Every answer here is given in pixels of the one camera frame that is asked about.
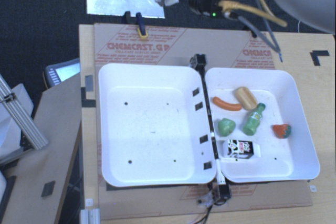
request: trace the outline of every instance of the toy hot dog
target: toy hot dog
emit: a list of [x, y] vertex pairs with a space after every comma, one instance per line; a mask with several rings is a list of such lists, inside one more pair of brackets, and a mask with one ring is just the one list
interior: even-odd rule
[[238, 110], [241, 110], [241, 108], [242, 108], [241, 104], [230, 104], [230, 103], [227, 103], [227, 102], [223, 101], [222, 99], [220, 99], [218, 97], [213, 97], [212, 102], [216, 106], [218, 106], [222, 109], [225, 109], [225, 110], [238, 111]]

